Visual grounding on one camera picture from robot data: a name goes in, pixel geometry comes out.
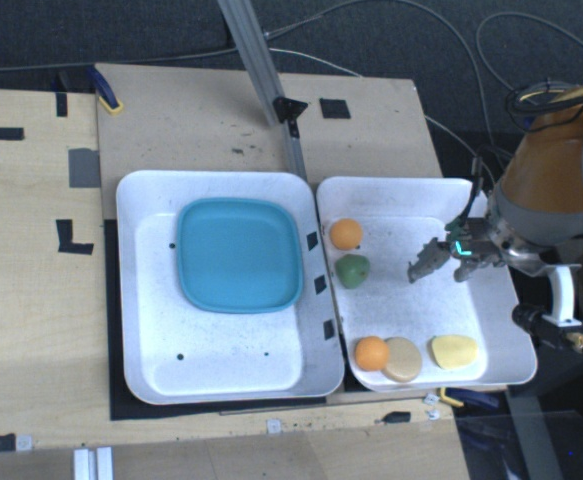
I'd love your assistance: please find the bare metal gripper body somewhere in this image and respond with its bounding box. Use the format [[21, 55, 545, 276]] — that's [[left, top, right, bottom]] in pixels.
[[448, 216, 555, 276]]

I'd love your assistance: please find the white plastic tray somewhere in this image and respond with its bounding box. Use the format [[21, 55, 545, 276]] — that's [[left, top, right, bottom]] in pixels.
[[115, 169, 347, 406], [315, 175, 539, 394]]

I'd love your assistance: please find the green toy pear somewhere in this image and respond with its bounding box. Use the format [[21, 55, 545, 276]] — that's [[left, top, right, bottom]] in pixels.
[[334, 253, 372, 290]]

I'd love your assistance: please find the yellow toy crisp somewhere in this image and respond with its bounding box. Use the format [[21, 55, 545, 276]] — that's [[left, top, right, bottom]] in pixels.
[[430, 334, 480, 372]]

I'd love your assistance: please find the orange toy fruit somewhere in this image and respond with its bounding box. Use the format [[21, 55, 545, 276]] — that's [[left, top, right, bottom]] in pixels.
[[353, 335, 391, 373], [328, 217, 365, 251]]

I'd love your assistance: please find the beige round biscuit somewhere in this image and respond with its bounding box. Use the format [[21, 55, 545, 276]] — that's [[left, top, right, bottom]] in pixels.
[[381, 336, 424, 384]]

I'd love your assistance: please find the blue plate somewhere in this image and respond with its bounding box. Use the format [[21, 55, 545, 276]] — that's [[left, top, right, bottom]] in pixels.
[[175, 196, 305, 315]]

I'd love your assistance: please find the pale wood board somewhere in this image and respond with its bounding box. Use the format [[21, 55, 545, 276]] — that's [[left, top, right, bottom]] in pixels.
[[94, 62, 458, 420]]

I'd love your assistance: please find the black cylinder on white bracket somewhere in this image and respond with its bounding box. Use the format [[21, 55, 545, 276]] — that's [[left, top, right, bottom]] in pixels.
[[511, 262, 583, 350]]

